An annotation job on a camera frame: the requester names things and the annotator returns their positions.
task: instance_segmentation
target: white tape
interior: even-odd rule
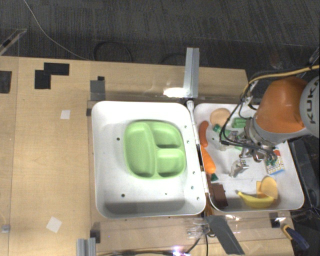
[[[62,110],[60,119],[70,119],[71,110]]]
[[[46,225],[46,228],[54,233],[57,233],[61,227],[61,224],[62,221],[52,216],[48,224]]]

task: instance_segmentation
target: orange carrot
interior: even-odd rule
[[[202,145],[201,154],[205,172],[208,174],[214,174],[216,172],[215,162],[212,160],[211,156]]]
[[[200,140],[200,144],[204,148],[208,147],[208,141],[206,138],[206,130],[207,130],[208,126],[209,126],[209,123],[207,121],[203,121],[199,127],[199,140]]]

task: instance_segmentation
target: banana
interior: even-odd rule
[[[252,208],[267,208],[274,202],[274,199],[268,195],[263,198],[257,198],[252,195],[243,194],[240,191],[237,195],[243,199],[247,206]]]

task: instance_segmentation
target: green tray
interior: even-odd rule
[[[135,121],[124,132],[124,158],[137,178],[164,179],[186,169],[186,151],[179,130],[163,121]]]

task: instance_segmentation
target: wooden surface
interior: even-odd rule
[[[53,75],[51,90],[36,90],[35,70],[43,70],[44,62],[69,63],[70,74]],[[1,236],[0,254],[74,256],[77,239],[89,238],[91,228],[86,117],[90,80],[104,76],[107,95],[161,95],[165,88],[182,86],[184,68],[0,57],[0,70],[6,67],[16,74],[12,84],[17,83],[18,87],[17,95],[14,86],[10,94],[0,94],[0,127],[9,132],[0,136],[1,146],[14,135],[14,144],[11,140],[5,144],[9,145],[7,148],[0,148],[0,159],[7,161],[9,169],[13,166],[12,188],[11,174],[0,167],[0,206],[1,211],[10,212],[11,225],[9,240],[8,236]],[[244,70],[200,68],[199,95],[230,97],[232,101],[242,92],[246,82]],[[69,120],[60,119],[62,110],[71,111]],[[46,228],[51,217],[62,221],[57,233]],[[245,252],[248,255],[293,255],[290,241],[281,231],[265,225],[251,228],[253,231],[243,229],[244,241],[240,243]],[[268,235],[257,236],[259,232]],[[216,238],[210,243],[209,255],[225,255]],[[204,250],[205,246],[200,244],[192,255],[203,255]]]

